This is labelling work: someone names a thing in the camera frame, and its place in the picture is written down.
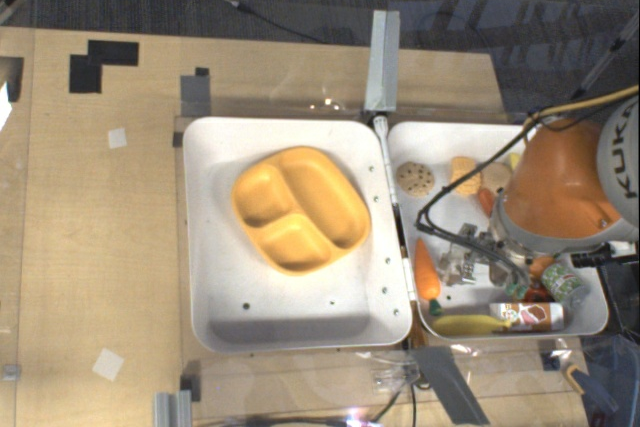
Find small orange toy food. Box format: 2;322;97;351
528;255;557;280

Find yellow banana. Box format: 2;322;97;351
431;313;514;338

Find orange divided plate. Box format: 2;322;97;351
230;145;373;278

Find white plastic tray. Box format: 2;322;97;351
387;120;611;342
181;115;414;356

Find yellow toy bread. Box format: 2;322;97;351
449;155;484;198

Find small red toy food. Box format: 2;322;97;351
522;281;554;304

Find beige toy bun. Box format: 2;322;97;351
480;161;514;194

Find black cylinder on white bracket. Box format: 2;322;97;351
570;239;640;269

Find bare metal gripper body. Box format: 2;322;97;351
471;213;533;289

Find brown chocolate chip biscuit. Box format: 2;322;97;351
395;160;437;199

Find green and white can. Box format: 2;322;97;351
540;261;592;307

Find orange carrot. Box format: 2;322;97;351
414;237;445;317

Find brown and white carton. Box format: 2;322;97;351
488;301;567;333

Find orange toy sausage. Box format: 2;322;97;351
476;186;497;219

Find pale wood board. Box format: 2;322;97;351
0;25;592;427

